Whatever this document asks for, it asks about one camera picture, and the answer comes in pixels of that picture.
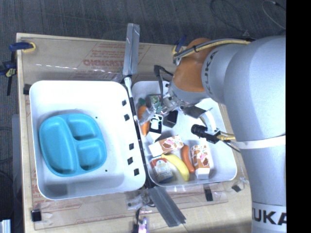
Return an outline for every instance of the banana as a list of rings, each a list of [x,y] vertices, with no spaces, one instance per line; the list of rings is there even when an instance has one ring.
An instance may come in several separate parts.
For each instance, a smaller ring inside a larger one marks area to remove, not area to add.
[[[162,158],[167,159],[170,163],[172,163],[180,172],[184,181],[188,181],[190,174],[186,164],[175,154],[162,154]]]

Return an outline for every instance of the blue tray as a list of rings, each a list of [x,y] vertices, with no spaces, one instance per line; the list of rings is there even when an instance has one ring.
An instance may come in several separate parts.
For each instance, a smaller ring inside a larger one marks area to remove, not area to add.
[[[46,119],[39,129],[44,160],[50,171],[70,177],[101,167],[106,146],[97,122],[85,114],[64,114]]]

